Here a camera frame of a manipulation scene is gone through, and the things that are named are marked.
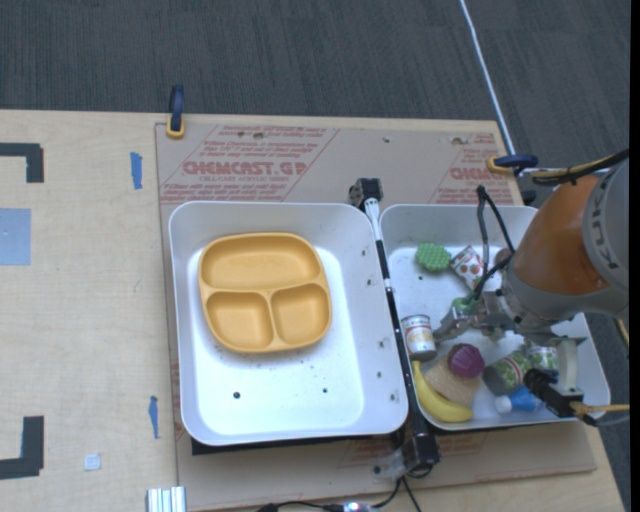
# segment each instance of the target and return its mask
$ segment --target wooden table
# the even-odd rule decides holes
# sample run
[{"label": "wooden table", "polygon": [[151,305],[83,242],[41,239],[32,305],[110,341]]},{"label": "wooden table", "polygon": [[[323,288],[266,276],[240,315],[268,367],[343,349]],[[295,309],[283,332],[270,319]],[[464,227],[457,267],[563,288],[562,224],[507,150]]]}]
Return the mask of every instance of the wooden table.
[{"label": "wooden table", "polygon": [[[486,122],[188,116],[196,118],[499,134]],[[0,209],[31,212],[30,261],[0,265],[0,459],[20,457],[23,418],[44,417],[44,467],[0,480],[0,508],[143,510],[147,489],[178,482],[154,141],[166,115],[0,111],[0,120],[0,142],[40,144],[45,169],[44,183],[27,183],[24,158],[0,158]],[[131,153],[142,158],[142,188]],[[623,510],[600,435],[586,435],[594,471],[416,496],[424,510]],[[85,469],[92,454],[99,469]],[[385,510],[411,507],[400,492]]]}]

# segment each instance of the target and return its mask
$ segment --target white tray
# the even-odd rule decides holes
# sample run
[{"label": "white tray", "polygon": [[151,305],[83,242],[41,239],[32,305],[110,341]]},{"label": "white tray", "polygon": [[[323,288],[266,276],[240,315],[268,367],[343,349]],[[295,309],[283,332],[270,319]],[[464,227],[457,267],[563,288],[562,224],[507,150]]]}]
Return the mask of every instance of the white tray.
[{"label": "white tray", "polygon": [[[482,238],[476,211],[477,208],[473,205],[394,205],[382,213],[380,228],[400,318],[415,314],[429,315],[435,331],[440,327],[440,321],[449,310],[453,299],[469,293],[469,288],[453,271],[430,273],[417,264],[415,254],[420,243],[431,242],[444,246],[452,256],[469,244],[482,255]],[[502,206],[499,211],[511,241],[517,248],[536,210],[526,206]],[[490,257],[493,261],[495,254],[505,247],[506,243],[488,206],[484,218],[489,235]],[[499,285],[500,278],[496,274],[487,281],[485,290],[495,290]],[[553,331],[560,336],[586,338],[578,345],[578,387],[584,392],[585,403],[609,404],[609,387],[584,315],[576,315],[572,321],[556,325]],[[469,329],[458,338],[440,344],[438,357],[447,354],[453,344],[460,342],[477,346],[486,364],[491,364],[521,346],[523,339],[511,332],[502,339],[491,341],[480,331]],[[436,360],[437,358],[422,363],[423,370],[428,369]],[[484,383],[481,383],[474,397],[474,414],[470,421],[443,423],[425,410],[422,410],[422,413],[430,423],[449,431],[575,421],[575,418],[558,418],[546,408],[537,412],[512,411],[500,415],[496,412],[494,401],[495,396]]]},{"label": "white tray", "polygon": [[[198,260],[212,240],[281,231],[317,250],[333,319],[318,343],[241,354],[212,336],[198,289]],[[231,445],[389,433],[408,401],[373,231],[346,204],[196,201],[169,220],[180,400],[197,441]]]}]

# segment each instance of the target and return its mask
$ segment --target white can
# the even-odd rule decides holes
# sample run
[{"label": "white can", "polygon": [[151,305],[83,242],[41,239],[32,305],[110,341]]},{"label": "white can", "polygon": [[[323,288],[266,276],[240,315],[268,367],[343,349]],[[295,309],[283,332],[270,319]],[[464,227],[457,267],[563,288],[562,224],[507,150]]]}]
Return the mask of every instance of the white can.
[{"label": "white can", "polygon": [[427,315],[411,315],[400,320],[409,358],[430,361],[438,355],[431,330],[431,318]]}]

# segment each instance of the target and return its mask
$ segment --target dark gray floor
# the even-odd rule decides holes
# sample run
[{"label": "dark gray floor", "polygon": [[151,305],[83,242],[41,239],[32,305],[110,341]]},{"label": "dark gray floor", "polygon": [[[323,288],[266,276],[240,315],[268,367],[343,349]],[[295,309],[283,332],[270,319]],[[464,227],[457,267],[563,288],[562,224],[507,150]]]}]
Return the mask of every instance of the dark gray floor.
[{"label": "dark gray floor", "polygon": [[[497,120],[466,6],[516,152],[563,167],[628,147],[631,0],[467,4],[0,0],[0,108],[165,112],[182,83],[192,113]],[[588,321],[628,403],[628,346]],[[630,510],[630,422],[601,432]]]}]

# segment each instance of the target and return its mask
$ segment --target blue and yellow clamp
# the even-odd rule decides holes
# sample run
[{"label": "blue and yellow clamp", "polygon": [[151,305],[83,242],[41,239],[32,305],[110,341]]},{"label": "blue and yellow clamp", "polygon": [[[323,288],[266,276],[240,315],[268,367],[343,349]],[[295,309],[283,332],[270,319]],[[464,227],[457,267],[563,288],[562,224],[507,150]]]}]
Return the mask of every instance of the blue and yellow clamp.
[{"label": "blue and yellow clamp", "polygon": [[520,174],[524,169],[538,165],[538,158],[533,155],[515,154],[502,157],[490,156],[487,169],[497,174]]},{"label": "blue and yellow clamp", "polygon": [[169,112],[171,112],[171,115],[167,119],[167,136],[172,139],[181,139],[184,135],[183,106],[184,87],[182,84],[176,84],[171,89],[171,97],[169,98]]}]

